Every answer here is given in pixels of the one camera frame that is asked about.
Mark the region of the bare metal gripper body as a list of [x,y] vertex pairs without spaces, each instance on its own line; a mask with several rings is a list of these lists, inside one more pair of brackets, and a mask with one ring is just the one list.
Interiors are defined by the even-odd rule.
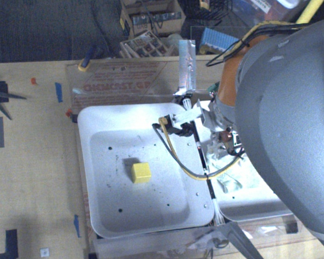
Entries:
[[208,110],[203,109],[203,126],[215,134],[216,141],[222,143],[229,155],[242,154],[243,145],[234,123],[224,117],[216,103],[209,103]]

